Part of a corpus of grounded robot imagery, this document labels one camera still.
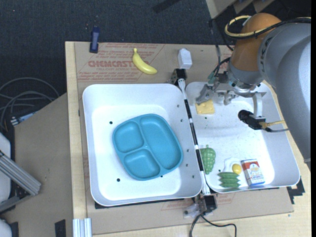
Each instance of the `white tray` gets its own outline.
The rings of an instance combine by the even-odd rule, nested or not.
[[[82,96],[87,133],[91,194],[103,206],[190,198],[202,187],[183,95],[171,84],[95,84]],[[124,169],[112,133],[122,122],[144,114],[163,117],[182,150],[180,166],[152,180],[139,181]]]
[[[295,185],[300,179],[300,173],[286,133],[253,130],[239,120],[240,110],[253,112],[252,98],[238,97],[225,106],[223,98],[215,94],[215,114],[198,115],[195,99],[199,97],[204,85],[205,82],[192,82],[187,86],[186,93],[200,149],[209,145],[216,152],[213,170],[206,175],[210,188],[219,193],[226,193]],[[263,116],[267,119],[266,122],[279,121],[280,116],[270,89],[262,83],[256,90],[266,92],[262,97]],[[272,129],[283,129],[283,125],[275,125]],[[217,174],[224,170],[224,161],[228,158],[232,158],[232,162],[256,158],[265,183],[248,186],[242,172],[239,175],[239,188],[221,187]]]

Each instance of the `small carton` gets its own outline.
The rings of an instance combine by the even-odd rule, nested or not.
[[[263,184],[265,182],[257,159],[242,160],[241,166],[249,186]]]

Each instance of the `white eraser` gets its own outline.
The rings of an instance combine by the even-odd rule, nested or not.
[[[178,53],[180,69],[189,69],[192,66],[191,53],[186,48],[181,48]]]

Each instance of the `blue object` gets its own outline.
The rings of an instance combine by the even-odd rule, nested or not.
[[[176,169],[183,159],[180,143],[167,121],[141,115],[118,125],[112,136],[125,170],[137,180],[150,180]]]
[[[100,35],[100,28],[94,26],[91,32],[91,43],[90,43],[90,53],[98,53],[98,39]]]

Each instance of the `blue connector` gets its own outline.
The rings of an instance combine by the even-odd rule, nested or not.
[[[100,35],[100,28],[97,26],[93,27],[93,30],[91,32],[91,43],[90,43],[90,53],[98,53],[98,38]]]

